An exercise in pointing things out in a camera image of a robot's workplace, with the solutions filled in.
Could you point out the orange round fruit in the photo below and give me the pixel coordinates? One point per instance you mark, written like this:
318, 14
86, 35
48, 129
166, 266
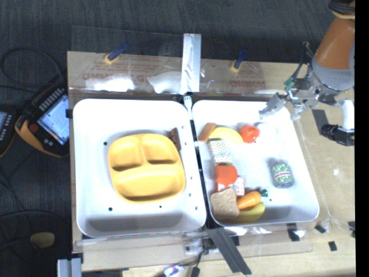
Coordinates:
249, 134

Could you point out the pink and white carton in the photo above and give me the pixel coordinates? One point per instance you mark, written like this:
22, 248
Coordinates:
239, 187

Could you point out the thin black and white rod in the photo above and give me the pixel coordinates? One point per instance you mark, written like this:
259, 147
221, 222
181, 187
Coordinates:
199, 160

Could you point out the green and white can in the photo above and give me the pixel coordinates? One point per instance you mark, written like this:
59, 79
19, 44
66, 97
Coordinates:
282, 175

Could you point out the yellow rounded lump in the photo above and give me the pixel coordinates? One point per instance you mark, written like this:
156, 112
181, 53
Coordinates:
42, 239

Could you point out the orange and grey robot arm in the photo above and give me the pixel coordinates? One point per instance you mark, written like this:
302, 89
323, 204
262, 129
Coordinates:
335, 48

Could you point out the orange carrot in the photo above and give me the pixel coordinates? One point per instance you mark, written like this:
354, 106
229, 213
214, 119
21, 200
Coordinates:
248, 200

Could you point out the brown cardboard board red print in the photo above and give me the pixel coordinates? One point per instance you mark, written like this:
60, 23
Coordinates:
95, 74

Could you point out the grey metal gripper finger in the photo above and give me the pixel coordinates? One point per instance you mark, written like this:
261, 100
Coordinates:
272, 105
296, 112

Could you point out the yellow banana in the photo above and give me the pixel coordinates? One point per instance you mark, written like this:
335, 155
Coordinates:
227, 134
253, 213

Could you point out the brown chocolate bar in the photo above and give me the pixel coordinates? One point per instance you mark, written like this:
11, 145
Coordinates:
175, 137

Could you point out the yellow divided plate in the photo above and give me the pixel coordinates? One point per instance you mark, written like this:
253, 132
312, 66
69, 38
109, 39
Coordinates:
147, 169

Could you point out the orange flat toy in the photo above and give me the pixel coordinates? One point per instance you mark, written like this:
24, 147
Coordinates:
226, 174

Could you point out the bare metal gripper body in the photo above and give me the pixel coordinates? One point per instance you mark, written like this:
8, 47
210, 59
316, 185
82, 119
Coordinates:
312, 93

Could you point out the black cylinder on white bracket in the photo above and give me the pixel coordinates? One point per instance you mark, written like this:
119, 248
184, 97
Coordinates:
338, 133

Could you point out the white green patterned carton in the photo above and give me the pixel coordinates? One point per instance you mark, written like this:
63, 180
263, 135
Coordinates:
220, 151

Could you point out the brown bread slice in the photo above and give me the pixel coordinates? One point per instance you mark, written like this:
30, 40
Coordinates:
224, 204

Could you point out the white plastic tray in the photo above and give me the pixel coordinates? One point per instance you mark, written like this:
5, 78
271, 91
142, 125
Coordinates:
259, 160
92, 166

